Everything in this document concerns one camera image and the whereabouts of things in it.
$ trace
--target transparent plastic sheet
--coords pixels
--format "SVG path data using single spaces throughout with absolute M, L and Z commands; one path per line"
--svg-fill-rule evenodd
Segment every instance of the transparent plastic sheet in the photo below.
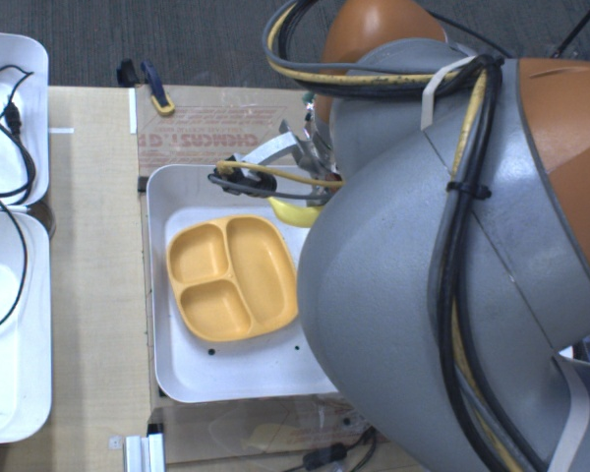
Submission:
M 136 107 L 140 175 L 159 174 L 152 181 L 158 185 L 149 184 L 142 206 L 151 383 L 149 423 L 163 428 L 167 469 L 281 471 L 302 465 L 303 456 L 313 449 L 355 443 L 369 424 L 325 378 L 297 321 L 258 338 L 210 345 L 183 328 L 170 302 L 170 285 L 162 281 L 166 276 L 161 255 L 167 239 L 162 236 L 172 236 L 181 226 L 229 212 L 265 215 L 278 222 L 270 217 L 270 207 L 264 200 L 225 194 L 207 180 L 195 185 L 199 180 L 195 176 L 207 174 L 209 166 L 219 159 L 234 152 L 248 153 L 277 136 L 282 120 L 302 137 L 300 128 L 306 114 L 303 93 L 251 88 L 166 90 L 176 105 L 171 117 L 156 114 L 148 87 L 136 89 Z M 286 157 L 278 163 L 289 165 L 293 161 Z M 288 185 L 280 183 L 279 187 Z M 149 194 L 157 196 L 157 201 L 150 202 L 150 215 Z M 153 227 L 158 222 L 154 217 L 158 216 L 162 217 L 161 225 Z M 293 232 L 287 232 L 284 226 L 278 228 L 297 264 L 307 230 L 291 227 Z M 221 367 L 214 362 L 222 362 Z M 297 364 L 258 371 L 263 364 L 288 362 Z M 230 378 L 221 376 L 219 369 L 230 373 Z M 403 467 L 406 472 L 422 471 L 399 446 L 380 434 L 377 437 L 378 449 L 362 470 Z M 370 444 L 362 443 L 351 449 L 345 460 L 318 470 L 352 470 Z

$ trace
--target yellow plate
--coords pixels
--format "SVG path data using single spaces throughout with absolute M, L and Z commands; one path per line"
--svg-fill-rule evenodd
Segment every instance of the yellow plate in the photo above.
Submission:
M 295 265 L 280 232 L 261 216 L 182 229 L 168 244 L 166 263 L 179 312 L 202 339 L 254 337 L 297 316 Z

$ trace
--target table surface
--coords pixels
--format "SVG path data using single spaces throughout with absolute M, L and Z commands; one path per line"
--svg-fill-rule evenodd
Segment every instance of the table surface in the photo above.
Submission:
M 0 472 L 122 471 L 124 437 L 146 433 L 152 377 L 128 92 L 49 90 L 53 401 L 39 432 L 0 445 Z M 301 456 L 234 461 L 168 470 L 282 470 Z M 422 470 L 392 443 L 380 446 L 367 469 Z

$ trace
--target gray carpet floor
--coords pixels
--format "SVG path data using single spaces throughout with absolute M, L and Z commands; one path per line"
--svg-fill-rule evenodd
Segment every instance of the gray carpet floor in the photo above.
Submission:
M 286 0 L 0 0 L 0 31 L 41 42 L 54 86 L 114 87 L 116 67 L 149 59 L 166 84 L 295 88 L 266 64 L 262 29 Z M 546 56 L 590 0 L 416 0 L 516 56 Z M 338 0 L 324 0 L 296 33 L 292 56 L 317 60 Z M 446 26 L 457 41 L 481 42 Z M 590 60 L 590 22 L 564 52 Z

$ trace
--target white strap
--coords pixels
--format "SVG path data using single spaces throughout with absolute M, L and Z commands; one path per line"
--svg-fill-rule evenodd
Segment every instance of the white strap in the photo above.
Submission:
M 474 58 L 476 58 L 476 56 L 469 56 L 459 61 L 455 61 L 454 63 L 450 63 L 449 65 L 441 67 L 433 75 L 429 83 L 424 88 L 424 91 L 422 91 L 422 123 L 420 125 L 420 129 L 422 131 L 433 124 L 433 112 L 435 111 L 435 90 L 442 83 L 445 75 L 456 68 L 467 65 Z
M 553 454 L 549 472 L 567 472 L 588 429 L 590 395 L 570 361 L 556 355 L 556 362 L 570 389 L 570 412 Z

